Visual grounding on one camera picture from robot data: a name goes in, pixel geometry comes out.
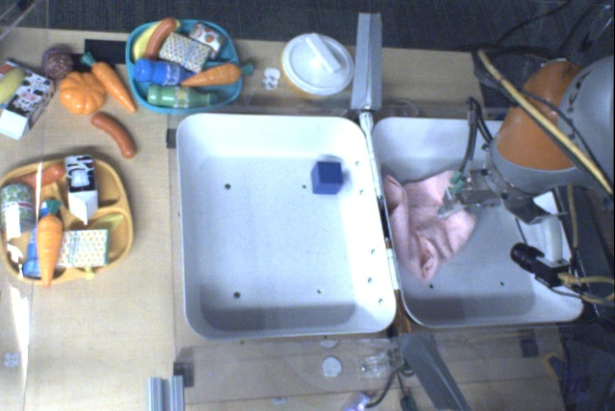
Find orange pumpkin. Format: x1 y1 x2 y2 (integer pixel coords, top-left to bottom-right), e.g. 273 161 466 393
58 70 109 116

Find blue cube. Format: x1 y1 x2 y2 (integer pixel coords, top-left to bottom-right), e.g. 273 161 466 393
310 159 345 196

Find white can with orange print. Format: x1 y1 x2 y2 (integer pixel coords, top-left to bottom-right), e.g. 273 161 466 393
187 22 229 60

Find green bottle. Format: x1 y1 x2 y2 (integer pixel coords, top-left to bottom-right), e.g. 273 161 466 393
146 84 215 109

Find blue bottle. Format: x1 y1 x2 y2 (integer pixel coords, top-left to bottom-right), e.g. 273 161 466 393
133 58 194 86
20 226 45 280

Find yellow bowl with white lid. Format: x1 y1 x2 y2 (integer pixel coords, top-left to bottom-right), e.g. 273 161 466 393
281 32 356 101

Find purple grapes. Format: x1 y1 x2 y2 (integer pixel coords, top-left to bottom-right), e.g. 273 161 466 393
39 45 75 81

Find blue divided plate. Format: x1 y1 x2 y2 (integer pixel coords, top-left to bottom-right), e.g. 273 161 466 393
125 18 243 114

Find yellow banana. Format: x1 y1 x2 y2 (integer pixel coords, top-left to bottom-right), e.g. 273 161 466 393
131 19 182 62

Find patterned white carton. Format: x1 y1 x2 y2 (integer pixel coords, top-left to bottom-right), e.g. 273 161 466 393
158 31 213 75
57 228 111 269

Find clear plastic bottle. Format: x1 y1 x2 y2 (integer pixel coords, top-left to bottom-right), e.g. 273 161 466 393
357 345 404 382

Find orange carrot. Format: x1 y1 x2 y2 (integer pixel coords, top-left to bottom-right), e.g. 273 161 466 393
36 199 65 290
181 61 255 89
80 52 138 114

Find yellow-green banana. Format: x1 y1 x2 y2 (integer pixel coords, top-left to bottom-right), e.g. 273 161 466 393
0 66 27 106

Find cow print milk carton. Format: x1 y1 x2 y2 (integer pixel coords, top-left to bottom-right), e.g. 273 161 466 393
0 59 56 142
63 154 101 226

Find pink cloth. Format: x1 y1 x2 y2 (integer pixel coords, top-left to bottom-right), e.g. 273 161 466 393
382 169 479 282

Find black cylinder on white bracket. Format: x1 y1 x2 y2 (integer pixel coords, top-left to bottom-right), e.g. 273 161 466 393
509 203 578 288

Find white plastic tray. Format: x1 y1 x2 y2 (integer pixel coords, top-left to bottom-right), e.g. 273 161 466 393
175 112 398 341
372 116 585 329

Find brown sausage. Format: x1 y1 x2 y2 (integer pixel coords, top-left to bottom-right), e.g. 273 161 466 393
90 111 138 160
17 162 67 189
144 17 179 60

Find yellow divided plate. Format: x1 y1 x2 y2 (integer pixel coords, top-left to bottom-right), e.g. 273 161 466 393
0 157 135 286

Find green and white can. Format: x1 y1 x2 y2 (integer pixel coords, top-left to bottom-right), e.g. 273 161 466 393
0 182 37 241

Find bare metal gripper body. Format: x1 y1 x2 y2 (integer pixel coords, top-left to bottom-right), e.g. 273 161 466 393
459 167 505 209

